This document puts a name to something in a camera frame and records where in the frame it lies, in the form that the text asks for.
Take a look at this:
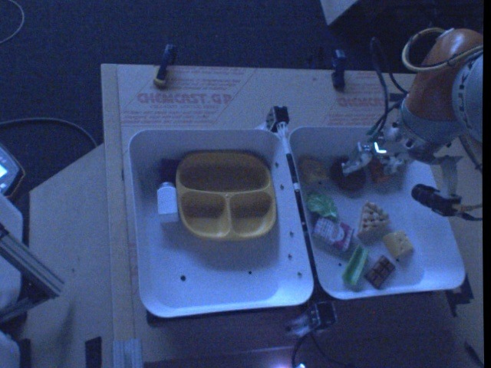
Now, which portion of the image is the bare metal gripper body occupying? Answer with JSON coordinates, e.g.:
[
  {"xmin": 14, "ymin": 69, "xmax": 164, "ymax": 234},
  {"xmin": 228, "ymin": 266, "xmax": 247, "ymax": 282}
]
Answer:
[{"xmin": 368, "ymin": 123, "xmax": 439, "ymax": 164}]

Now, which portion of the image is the dark brown toy doughnut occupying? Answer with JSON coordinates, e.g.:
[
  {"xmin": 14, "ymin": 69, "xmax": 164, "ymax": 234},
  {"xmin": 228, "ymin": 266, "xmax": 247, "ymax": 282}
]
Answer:
[{"xmin": 329, "ymin": 155, "xmax": 367, "ymax": 192}]

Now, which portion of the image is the yellow toy bread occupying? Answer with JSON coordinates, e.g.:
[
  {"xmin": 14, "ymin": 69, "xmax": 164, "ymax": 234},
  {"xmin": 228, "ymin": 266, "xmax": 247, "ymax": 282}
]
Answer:
[{"xmin": 298, "ymin": 156, "xmax": 329, "ymax": 186}]

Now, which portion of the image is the green toy lettuce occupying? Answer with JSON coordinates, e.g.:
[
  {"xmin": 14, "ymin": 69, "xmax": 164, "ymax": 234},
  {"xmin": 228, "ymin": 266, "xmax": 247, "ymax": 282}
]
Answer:
[{"xmin": 305, "ymin": 191, "xmax": 340, "ymax": 222}]

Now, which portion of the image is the thin black and white rod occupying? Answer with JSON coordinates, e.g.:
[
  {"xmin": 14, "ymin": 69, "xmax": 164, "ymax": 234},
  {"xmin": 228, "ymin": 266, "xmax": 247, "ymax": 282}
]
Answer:
[{"xmin": 281, "ymin": 128, "xmax": 320, "ymax": 303}]

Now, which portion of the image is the yellow toy cheese wedge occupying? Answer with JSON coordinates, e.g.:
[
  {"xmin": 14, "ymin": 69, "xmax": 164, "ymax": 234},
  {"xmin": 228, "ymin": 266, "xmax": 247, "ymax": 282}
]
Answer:
[{"xmin": 382, "ymin": 230, "xmax": 415, "ymax": 261}]

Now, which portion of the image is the white plastic tray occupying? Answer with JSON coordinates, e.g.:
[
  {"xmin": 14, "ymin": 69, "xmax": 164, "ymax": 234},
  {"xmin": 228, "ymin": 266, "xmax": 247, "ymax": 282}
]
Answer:
[
  {"xmin": 128, "ymin": 128, "xmax": 315, "ymax": 318},
  {"xmin": 288, "ymin": 126, "xmax": 466, "ymax": 301}
]

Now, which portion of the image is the green toy pea pod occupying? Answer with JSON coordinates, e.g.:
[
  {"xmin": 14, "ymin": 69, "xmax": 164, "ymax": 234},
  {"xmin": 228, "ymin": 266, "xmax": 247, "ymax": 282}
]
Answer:
[{"xmin": 341, "ymin": 244, "xmax": 371, "ymax": 288}]

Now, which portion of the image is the brown toy chocolate bar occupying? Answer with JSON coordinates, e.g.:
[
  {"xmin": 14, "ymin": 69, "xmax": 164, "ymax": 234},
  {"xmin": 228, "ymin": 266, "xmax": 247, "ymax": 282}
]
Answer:
[{"xmin": 364, "ymin": 255, "xmax": 397, "ymax": 290}]

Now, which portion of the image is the yellow divided plate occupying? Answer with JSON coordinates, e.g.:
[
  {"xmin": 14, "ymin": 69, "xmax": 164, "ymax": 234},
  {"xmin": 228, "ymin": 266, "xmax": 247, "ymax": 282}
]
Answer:
[{"xmin": 175, "ymin": 150, "xmax": 278, "ymax": 242}]

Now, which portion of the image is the white plastic bottle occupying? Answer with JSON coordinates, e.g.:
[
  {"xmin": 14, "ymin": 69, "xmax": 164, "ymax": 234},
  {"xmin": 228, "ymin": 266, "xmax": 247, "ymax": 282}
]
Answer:
[{"xmin": 156, "ymin": 181, "xmax": 180, "ymax": 224}]

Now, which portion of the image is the brown cardboard board red print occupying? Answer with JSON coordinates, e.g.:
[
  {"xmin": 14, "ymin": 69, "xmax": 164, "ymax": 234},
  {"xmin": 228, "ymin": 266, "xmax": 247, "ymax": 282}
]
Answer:
[{"xmin": 100, "ymin": 63, "xmax": 483, "ymax": 364}]

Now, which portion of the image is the black cylinder on white bracket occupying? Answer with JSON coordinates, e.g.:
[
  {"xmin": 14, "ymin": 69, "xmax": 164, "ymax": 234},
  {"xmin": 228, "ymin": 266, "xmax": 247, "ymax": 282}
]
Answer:
[{"xmin": 410, "ymin": 154, "xmax": 463, "ymax": 218}]

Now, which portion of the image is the black block with thin wires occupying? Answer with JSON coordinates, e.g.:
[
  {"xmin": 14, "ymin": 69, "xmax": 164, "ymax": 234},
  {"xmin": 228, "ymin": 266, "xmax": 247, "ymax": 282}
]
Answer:
[
  {"xmin": 267, "ymin": 105, "xmax": 290, "ymax": 133},
  {"xmin": 286, "ymin": 301, "xmax": 338, "ymax": 337}
]

